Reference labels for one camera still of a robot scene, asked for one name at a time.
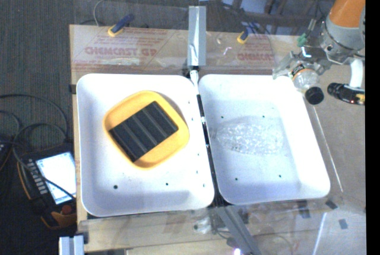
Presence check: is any clear bottle with black cap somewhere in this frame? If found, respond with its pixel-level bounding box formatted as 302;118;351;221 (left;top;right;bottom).
290;62;325;106

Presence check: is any black ribbed block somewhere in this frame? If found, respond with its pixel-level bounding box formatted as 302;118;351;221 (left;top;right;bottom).
108;100;179;163

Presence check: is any black cylinder on white bracket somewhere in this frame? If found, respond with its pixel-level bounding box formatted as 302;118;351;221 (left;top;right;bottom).
327;58;366;106

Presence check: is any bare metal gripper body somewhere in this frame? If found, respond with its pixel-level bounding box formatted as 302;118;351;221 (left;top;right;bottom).
292;36;366;71

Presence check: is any white plastic tray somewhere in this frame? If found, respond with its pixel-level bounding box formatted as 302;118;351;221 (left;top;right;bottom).
197;73;331;206
75;72;216;218

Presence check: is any brown cardboard board red print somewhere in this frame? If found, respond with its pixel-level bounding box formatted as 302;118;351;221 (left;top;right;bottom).
69;24;366;252

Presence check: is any yellow bowl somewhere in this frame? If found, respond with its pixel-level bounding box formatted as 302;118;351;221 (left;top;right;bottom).
102;90;191;170

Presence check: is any clear crumpled plastic bottle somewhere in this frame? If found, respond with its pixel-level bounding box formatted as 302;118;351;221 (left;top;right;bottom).
208;115;291;157

